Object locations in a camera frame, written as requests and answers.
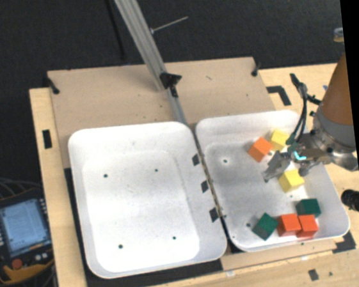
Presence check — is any green cube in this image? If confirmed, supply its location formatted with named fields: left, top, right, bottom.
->
left=250, top=211, right=281, bottom=242
left=294, top=197, right=323, bottom=221

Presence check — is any yellow cube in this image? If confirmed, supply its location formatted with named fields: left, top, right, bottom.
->
left=267, top=127, right=292, bottom=153
left=276, top=167, right=307, bottom=194

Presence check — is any orange cube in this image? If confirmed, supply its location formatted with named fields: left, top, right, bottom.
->
left=246, top=135, right=276, bottom=164
left=275, top=212, right=303, bottom=238
left=293, top=213, right=320, bottom=240

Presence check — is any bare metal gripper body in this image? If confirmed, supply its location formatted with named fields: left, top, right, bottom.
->
left=288, top=126, right=359, bottom=179

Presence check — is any white plastic tray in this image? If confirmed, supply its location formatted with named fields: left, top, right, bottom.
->
left=65, top=113, right=231, bottom=283
left=193, top=102, right=353, bottom=258

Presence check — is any brown cardboard board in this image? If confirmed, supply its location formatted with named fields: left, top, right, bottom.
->
left=46, top=40, right=340, bottom=287

